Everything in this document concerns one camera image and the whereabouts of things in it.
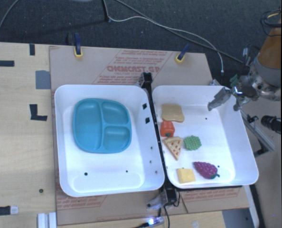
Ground white plastic tray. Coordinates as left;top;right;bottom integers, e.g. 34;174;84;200
54;84;166;198
152;85;260;190

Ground pizza slice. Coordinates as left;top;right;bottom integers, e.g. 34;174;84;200
162;136;184;161

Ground tan toast slice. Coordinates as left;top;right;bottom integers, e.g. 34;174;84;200
161;103;185;123

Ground black block with thin wires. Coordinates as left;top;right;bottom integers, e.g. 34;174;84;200
163;186;180;204
140;72;154;88

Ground thin black rod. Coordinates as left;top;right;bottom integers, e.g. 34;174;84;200
146;85;171;191

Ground orange bell pepper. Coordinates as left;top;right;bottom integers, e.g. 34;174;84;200
160;120;176;138

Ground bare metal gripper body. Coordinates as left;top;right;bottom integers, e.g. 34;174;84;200
230;74;282;104

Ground blue divided plate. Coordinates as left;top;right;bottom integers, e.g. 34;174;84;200
72;97;132;154

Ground black cylinder on white bracket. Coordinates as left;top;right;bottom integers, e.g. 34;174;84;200
260;114;282;135

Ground yellow cheese cube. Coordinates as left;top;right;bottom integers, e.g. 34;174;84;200
177;167;197;184

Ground brown cardboard board red print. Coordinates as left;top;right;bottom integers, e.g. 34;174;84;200
48;46;251;226

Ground purple grapes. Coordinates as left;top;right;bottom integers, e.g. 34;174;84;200
193;161;221;180

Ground green grapes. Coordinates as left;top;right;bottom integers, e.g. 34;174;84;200
183;135;202;152

